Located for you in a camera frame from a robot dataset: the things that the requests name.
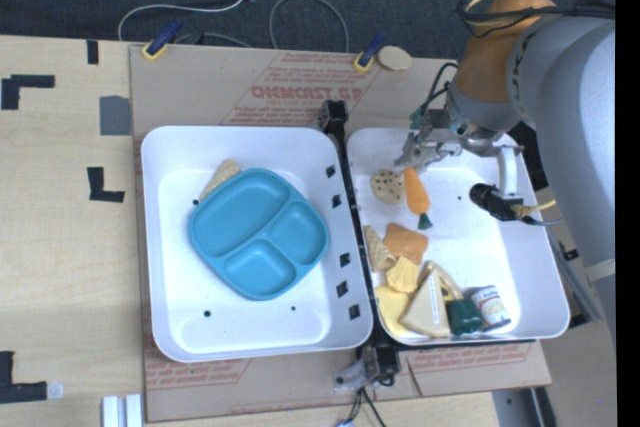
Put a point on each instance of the yellow ridged crisp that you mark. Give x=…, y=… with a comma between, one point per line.
x=403, y=275

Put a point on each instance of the blue divided plate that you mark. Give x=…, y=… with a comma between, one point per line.
x=255, y=235

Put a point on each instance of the chocolate chip biscuit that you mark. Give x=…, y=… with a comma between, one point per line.
x=386, y=186

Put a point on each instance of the small white labelled can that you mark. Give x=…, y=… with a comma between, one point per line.
x=492, y=307

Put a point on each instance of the thin black rod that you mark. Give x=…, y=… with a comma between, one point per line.
x=350, y=195

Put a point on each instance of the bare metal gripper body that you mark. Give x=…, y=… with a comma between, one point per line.
x=442, y=127

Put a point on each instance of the pale yellow cheese wedge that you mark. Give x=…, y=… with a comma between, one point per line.
x=428, y=312

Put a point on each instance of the orange carrot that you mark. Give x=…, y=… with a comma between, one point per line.
x=416, y=195

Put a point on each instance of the tan waffle cone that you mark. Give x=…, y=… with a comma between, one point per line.
x=376, y=247

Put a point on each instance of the brown cardboard board, red print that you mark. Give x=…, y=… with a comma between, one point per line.
x=210, y=85

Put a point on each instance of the orange bread slice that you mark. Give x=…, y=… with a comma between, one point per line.
x=406, y=241

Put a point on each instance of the round tan biscuit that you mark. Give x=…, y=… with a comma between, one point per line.
x=395, y=58

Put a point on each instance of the black cylinder on white bracket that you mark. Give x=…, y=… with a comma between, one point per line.
x=492, y=201

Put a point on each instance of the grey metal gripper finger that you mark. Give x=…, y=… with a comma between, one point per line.
x=426, y=158
x=406, y=150

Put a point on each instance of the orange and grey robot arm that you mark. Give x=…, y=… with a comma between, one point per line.
x=565, y=80

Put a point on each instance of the dark green pepper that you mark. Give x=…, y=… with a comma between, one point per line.
x=464, y=316

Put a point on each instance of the white plastic tray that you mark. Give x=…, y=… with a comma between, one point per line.
x=480, y=255
x=175, y=265

